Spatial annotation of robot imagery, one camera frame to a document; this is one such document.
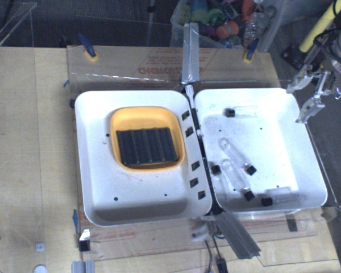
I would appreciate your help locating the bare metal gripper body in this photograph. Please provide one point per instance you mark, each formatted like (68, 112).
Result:
(331, 78)

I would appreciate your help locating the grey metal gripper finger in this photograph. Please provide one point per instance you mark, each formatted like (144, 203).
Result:
(300, 78)
(311, 107)

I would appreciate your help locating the white plastic tray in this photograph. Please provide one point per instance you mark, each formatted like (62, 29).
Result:
(136, 189)
(275, 152)

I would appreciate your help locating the clear plastic storage bin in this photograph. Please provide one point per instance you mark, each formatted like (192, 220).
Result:
(224, 13)
(309, 1)

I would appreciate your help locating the clear plastic bottle, black cap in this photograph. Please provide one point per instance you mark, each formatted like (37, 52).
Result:
(230, 112)
(216, 169)
(267, 201)
(237, 178)
(238, 155)

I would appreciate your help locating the yellow plastic bowl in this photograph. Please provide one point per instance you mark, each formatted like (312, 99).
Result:
(145, 117)

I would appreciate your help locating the black ribbed tray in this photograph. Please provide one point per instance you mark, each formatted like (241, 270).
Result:
(146, 146)

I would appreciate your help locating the brown cardboard board, red print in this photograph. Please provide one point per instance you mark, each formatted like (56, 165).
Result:
(159, 237)

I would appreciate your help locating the black block with white top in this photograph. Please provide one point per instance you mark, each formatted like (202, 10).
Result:
(84, 243)

